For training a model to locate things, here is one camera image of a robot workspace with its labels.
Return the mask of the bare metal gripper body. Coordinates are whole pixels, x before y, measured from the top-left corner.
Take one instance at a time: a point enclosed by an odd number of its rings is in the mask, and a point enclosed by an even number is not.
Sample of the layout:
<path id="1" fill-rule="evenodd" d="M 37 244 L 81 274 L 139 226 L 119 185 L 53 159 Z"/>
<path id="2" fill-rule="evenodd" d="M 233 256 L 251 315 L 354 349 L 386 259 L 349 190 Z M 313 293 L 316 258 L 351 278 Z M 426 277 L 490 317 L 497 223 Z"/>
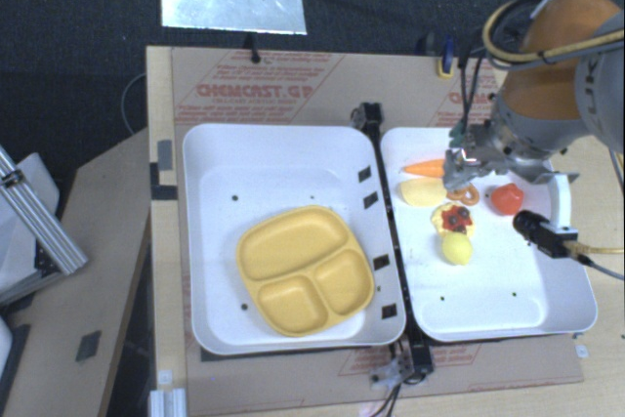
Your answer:
<path id="1" fill-rule="evenodd" d="M 459 156 L 466 162 L 483 162 L 488 174 L 522 172 L 516 157 L 518 138 L 509 127 L 469 127 L 461 143 Z"/>

